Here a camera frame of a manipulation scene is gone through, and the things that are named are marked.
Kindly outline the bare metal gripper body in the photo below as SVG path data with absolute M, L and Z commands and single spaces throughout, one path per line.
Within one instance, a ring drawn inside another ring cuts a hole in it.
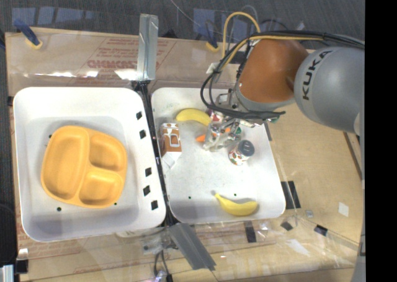
M 215 130 L 220 133 L 233 134 L 233 139 L 241 138 L 241 119 L 238 118 L 239 104 L 234 96 L 234 90 L 227 90 L 216 97 L 210 94 L 210 105 L 216 121 Z

